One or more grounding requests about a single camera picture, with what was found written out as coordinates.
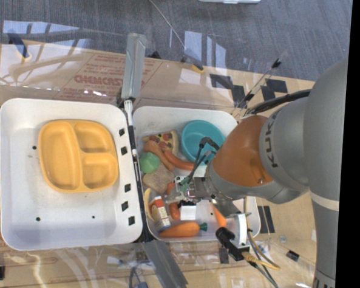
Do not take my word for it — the yellow divided plate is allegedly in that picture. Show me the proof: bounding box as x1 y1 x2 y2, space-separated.
34 117 123 197

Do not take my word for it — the white box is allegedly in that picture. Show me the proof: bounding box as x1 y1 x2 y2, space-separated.
178 199 214 223

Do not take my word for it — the brown cardboard board red print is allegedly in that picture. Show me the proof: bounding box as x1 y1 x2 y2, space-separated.
0 39 329 288

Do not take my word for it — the small red toy sausage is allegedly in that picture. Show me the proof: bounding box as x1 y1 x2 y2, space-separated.
168 201 182 221

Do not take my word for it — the blue bowl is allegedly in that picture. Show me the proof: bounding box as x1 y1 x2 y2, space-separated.
179 118 228 166

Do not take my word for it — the white plastic tray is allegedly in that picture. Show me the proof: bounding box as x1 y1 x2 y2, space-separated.
124 104 268 248
0 96 151 258

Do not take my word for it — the yellow banana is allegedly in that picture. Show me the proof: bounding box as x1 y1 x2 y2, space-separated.
141 187 154 220

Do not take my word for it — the orange carrot with green top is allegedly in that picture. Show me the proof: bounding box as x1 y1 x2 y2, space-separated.
158 219 209 241

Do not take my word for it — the black cylinder on white bracket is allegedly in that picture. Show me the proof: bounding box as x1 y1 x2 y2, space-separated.
214 211 254 262

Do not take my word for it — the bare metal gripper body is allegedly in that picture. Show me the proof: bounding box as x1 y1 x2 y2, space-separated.
164 174 214 207

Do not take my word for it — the white and orange carton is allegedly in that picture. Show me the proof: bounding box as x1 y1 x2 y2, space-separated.
147 194 174 234

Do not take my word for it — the orange toy sausage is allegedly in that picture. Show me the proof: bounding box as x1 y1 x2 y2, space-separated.
162 149 197 173

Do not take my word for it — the toy pizza slice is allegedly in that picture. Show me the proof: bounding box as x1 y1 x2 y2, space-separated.
140 128 181 157

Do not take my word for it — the brown toy bread slice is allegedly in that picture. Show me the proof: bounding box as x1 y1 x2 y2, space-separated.
141 163 176 196

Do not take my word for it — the tan toy chicken drumstick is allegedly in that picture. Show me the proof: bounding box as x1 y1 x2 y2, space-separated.
141 139 177 172

